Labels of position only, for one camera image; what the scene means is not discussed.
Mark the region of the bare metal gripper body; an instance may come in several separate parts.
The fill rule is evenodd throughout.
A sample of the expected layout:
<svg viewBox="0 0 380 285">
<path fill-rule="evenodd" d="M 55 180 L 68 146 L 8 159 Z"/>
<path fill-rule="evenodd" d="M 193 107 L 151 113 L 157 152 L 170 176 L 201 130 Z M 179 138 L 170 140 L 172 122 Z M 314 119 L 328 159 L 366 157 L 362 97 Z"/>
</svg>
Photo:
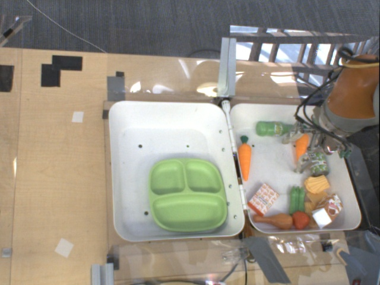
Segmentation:
<svg viewBox="0 0 380 285">
<path fill-rule="evenodd" d="M 333 124 L 327 116 L 311 116 L 319 134 L 318 143 L 326 155 L 338 153 L 340 157 L 351 155 L 351 144 L 347 141 L 349 133 Z"/>
</svg>

